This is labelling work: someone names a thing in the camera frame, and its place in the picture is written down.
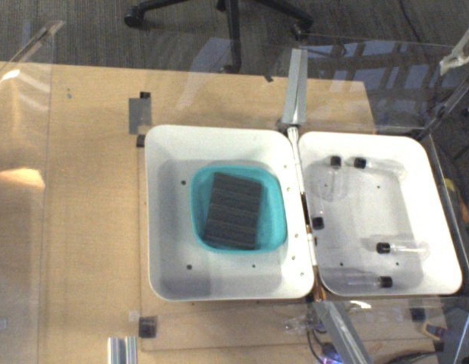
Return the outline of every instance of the office chair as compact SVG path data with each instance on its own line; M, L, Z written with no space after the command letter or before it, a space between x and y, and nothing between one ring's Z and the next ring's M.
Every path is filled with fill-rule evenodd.
M127 10L126 15L124 16L124 22L129 27L141 27L143 17L147 11L188 1L190 0L149 0L148 2L142 2ZM299 21L291 28L296 40L302 40L304 38L304 34L307 33L312 26L313 18L309 14L284 0L254 1L298 19ZM233 46L231 48L232 64L224 66L223 71L225 73L237 73L241 68L240 13L238 10L238 0L218 0L216 8L220 11L226 12L226 17L228 18L229 37L233 41Z

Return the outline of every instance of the gray carpet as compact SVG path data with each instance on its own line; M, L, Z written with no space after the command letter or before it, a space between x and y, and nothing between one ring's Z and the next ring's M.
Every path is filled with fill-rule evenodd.
M146 15L142 30L126 27L124 11L143 0L0 0L0 60L8 60L48 20L65 20L55 62L109 67L187 70L210 38L226 38L216 0L187 2ZM323 35L417 40L398 0L288 0L315 17ZM469 0L404 0L421 42L454 45L469 26ZM242 73L262 74L290 46L294 21L255 2L241 0ZM469 118L451 120L439 140L469 146ZM454 160L464 174L469 200L469 150Z

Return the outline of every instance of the white tray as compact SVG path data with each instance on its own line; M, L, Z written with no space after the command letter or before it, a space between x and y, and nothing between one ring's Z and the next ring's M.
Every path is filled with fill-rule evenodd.
M283 299L311 290L313 268L293 152L283 135L164 125L150 130L145 147L150 283L158 295L177 301ZM214 253L195 240L189 180L203 166L226 162L260 166L279 179L288 235L275 251Z
M325 224L314 233L317 264L330 291L346 297L409 296L451 294L460 288L461 269L419 143L399 136L320 132L304 134L299 143L310 214L323 217ZM339 195L330 198L323 189L333 155L342 157L342 183ZM351 165L355 157L388 163L390 169L357 169ZM422 258L376 252L379 241L409 240L427 243L430 253ZM390 276L393 287L347 284L347 275L355 271Z

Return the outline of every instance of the wooden surface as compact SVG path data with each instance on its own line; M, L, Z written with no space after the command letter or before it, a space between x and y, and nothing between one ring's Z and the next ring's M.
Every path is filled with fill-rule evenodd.
M145 197L139 185L136 137L128 134L128 99L137 98L140 91L152 93L154 124L273 128L282 114L285 85L285 79L276 77L269 83L263 77L53 67L40 275L40 363L104 363L108 337L136 335L138 315L151 311L164 313L164 325L179 329L171 331L163 347L173 350L140 350L139 363L313 362L304 336L279 334L269 340L279 345L230 347L230 336L216 326L209 328L209 323L200 332L212 336L210 346L227 347L178 349L189 347L191 342L186 340L194 337L182 331L185 318L178 320L175 313L188 312L195 326L204 318L196 320L193 314L212 307L148 300L155 294L146 290L146 250L141 246L146 217L139 201ZM332 129L341 122L350 122L350 130L361 130L360 125L367 132L374 128L364 88L357 83L311 80L307 114L309 125L314 125L316 116L326 118L327 128L319 129ZM223 311L226 304L216 306ZM282 320L291 314L280 315ZM250 330L257 335L266 332L261 324ZM365 344L383 358L402 347L431 347L430 340L416 331L396 334L398 344L388 340L392 335L392 331L372 333ZM176 338L182 339L179 347ZM250 338L241 339L244 345L250 343ZM266 344L263 340L251 343Z

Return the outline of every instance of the transparent plastic wall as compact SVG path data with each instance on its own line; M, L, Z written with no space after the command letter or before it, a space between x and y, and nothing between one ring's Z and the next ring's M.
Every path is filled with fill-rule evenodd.
M275 355L285 346L292 362L303 364L469 364L469 297L231 303L165 312L149 322L156 337L139 343L139 362L169 351L216 355L217 348L249 346L253 358L264 345L260 362L282 362Z
M37 362L53 37L0 63L0 364Z
M157 115L154 122L274 127L282 115L284 78L288 76L292 49L306 49L308 53L304 130L417 137L469 89L469 64L442 74L440 62L452 53L452 47L446 45L310 34L303 42L292 44L254 42L235 47L228 39L206 38L199 44L189 34L160 30L151 36L153 41L162 39L161 46L164 42L173 46L162 49L153 43L147 64L153 69L187 73L184 84L178 87L180 96L172 98L168 112ZM196 47L178 52L192 43ZM241 53L239 73L216 74L230 65L234 50ZM251 80L242 92L236 91L230 83L240 75L257 76L258 80ZM165 84L159 83L158 88L165 89ZM253 91L257 91L256 97L250 96ZM216 104L206 101L209 96L215 96L211 99ZM235 107L235 101L230 103L234 97L246 99L253 109L249 118ZM279 110L276 116L270 112L274 108Z

